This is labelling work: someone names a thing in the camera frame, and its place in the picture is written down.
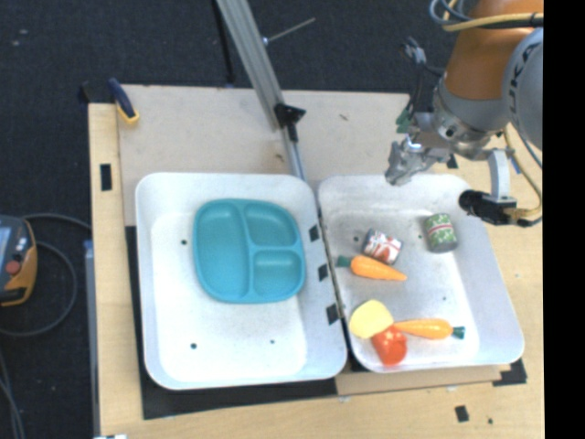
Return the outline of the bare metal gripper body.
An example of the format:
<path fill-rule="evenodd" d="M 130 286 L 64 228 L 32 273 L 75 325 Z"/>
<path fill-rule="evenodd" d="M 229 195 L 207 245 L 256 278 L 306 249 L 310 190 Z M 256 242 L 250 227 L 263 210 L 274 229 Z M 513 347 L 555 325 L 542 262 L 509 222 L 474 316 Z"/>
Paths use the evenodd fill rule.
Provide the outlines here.
<path fill-rule="evenodd" d="M 438 112 L 417 112 L 406 132 L 403 144 L 408 153 L 422 163 L 446 163 L 452 155 L 478 161 L 485 160 L 491 134 L 476 131 L 460 119 Z"/>

